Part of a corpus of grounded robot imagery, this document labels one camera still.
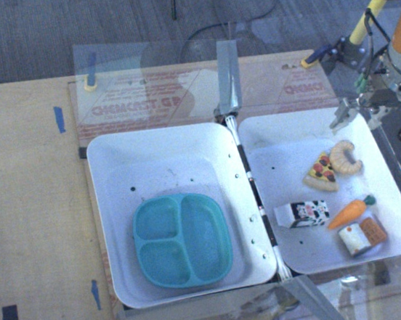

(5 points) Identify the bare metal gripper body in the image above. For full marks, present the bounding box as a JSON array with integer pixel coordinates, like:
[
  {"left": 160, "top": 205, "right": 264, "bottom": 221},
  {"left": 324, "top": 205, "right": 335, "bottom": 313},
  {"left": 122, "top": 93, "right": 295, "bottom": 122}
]
[{"left": 355, "top": 73, "right": 401, "bottom": 115}]

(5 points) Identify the beige toy croissant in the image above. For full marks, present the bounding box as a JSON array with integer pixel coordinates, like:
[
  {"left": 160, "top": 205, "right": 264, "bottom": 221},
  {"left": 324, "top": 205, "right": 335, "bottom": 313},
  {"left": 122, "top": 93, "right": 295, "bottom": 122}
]
[{"left": 326, "top": 138, "right": 365, "bottom": 178}]

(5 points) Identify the toy pizza slice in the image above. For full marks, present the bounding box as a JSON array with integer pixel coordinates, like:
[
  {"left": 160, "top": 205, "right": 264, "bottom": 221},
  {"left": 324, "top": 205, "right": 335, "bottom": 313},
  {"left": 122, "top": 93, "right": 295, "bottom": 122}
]
[{"left": 299, "top": 149, "right": 341, "bottom": 197}]

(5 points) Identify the orange toy carrot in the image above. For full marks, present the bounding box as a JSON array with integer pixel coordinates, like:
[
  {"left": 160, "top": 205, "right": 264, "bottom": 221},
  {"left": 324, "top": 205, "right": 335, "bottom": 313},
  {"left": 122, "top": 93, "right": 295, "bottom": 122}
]
[{"left": 324, "top": 193, "right": 381, "bottom": 231}]

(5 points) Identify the cow print milk carton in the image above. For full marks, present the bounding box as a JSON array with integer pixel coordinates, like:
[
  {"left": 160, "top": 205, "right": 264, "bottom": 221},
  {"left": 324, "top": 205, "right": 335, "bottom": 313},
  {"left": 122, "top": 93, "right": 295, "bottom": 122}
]
[{"left": 272, "top": 197, "right": 332, "bottom": 232}]

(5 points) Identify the thin black and white rod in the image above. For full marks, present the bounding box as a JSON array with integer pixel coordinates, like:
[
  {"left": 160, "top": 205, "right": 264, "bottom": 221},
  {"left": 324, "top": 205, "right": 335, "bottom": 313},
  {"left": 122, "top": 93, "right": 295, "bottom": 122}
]
[{"left": 223, "top": 109, "right": 294, "bottom": 287}]

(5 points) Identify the orange biscuit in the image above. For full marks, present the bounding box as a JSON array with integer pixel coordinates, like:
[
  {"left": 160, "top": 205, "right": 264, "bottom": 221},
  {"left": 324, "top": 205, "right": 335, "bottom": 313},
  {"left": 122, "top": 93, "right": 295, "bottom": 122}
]
[{"left": 358, "top": 214, "right": 389, "bottom": 248}]

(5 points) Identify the small white can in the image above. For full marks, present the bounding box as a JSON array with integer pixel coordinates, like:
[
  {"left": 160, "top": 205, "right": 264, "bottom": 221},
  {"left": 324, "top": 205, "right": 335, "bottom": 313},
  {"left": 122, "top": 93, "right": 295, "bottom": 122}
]
[{"left": 336, "top": 220, "right": 374, "bottom": 259}]

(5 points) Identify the white plastic tray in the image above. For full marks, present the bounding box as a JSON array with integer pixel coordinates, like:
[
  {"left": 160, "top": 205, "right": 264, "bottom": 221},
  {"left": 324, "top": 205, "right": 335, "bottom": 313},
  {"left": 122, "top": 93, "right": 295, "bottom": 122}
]
[
  {"left": 235, "top": 97, "right": 401, "bottom": 283},
  {"left": 83, "top": 113, "right": 282, "bottom": 314}
]

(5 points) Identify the brown cardboard board, red print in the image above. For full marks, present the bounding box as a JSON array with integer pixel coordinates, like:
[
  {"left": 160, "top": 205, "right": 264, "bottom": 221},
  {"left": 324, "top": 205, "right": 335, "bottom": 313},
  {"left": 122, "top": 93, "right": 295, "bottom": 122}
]
[{"left": 66, "top": 35, "right": 401, "bottom": 320}]

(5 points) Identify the teal divided plate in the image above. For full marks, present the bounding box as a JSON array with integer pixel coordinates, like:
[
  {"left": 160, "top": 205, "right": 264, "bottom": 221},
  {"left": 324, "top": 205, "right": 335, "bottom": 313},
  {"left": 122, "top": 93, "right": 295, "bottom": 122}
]
[{"left": 128, "top": 187, "right": 238, "bottom": 295}]

